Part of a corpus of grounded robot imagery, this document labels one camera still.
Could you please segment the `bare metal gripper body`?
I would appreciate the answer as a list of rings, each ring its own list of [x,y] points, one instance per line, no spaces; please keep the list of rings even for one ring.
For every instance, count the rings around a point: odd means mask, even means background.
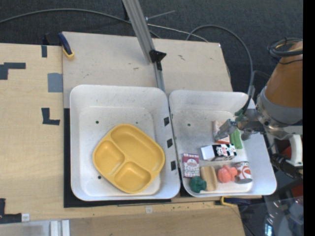
[[[275,138],[291,138],[293,135],[303,136],[302,120],[297,123],[283,123],[274,119],[265,110],[247,109],[235,120],[239,130],[251,129],[253,134],[269,134]]]

